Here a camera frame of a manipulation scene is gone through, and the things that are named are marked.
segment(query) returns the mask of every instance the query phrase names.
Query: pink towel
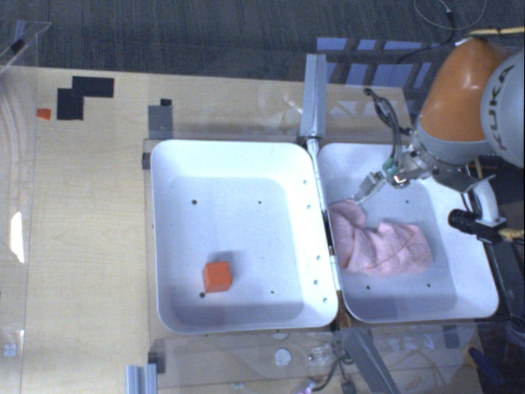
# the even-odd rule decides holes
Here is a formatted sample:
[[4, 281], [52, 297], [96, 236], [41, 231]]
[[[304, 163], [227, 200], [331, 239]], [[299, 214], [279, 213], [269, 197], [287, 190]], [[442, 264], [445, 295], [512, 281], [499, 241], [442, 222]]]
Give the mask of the pink towel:
[[328, 208], [339, 265], [350, 273], [394, 276], [417, 273], [432, 263], [427, 239], [414, 225], [380, 223], [365, 229], [364, 211], [353, 200]]

